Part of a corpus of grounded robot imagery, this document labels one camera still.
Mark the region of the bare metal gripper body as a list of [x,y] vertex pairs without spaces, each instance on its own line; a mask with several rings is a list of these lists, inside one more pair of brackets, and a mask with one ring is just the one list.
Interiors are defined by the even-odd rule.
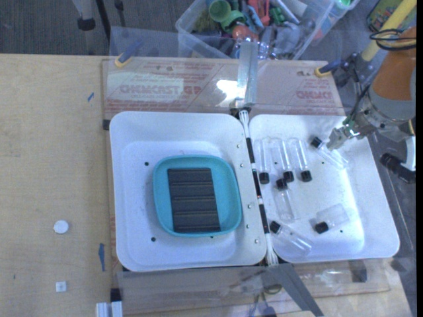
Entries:
[[372,133],[392,140],[403,141],[410,134],[402,129],[414,117],[414,102],[388,98],[365,98],[358,110],[344,121],[343,133],[347,138],[363,138]]

